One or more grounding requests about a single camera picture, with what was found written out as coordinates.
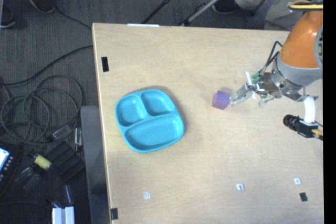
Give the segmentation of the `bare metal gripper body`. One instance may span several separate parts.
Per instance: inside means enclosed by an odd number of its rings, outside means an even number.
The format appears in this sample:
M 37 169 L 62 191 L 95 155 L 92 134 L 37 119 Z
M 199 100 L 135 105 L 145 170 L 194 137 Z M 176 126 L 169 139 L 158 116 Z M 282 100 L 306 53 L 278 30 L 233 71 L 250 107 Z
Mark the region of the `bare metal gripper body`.
M 300 99 L 299 91 L 303 86 L 290 81 L 279 70 L 277 65 L 272 65 L 270 70 L 264 66 L 256 77 L 257 93 L 271 95 L 274 98 L 287 97 L 289 99 Z

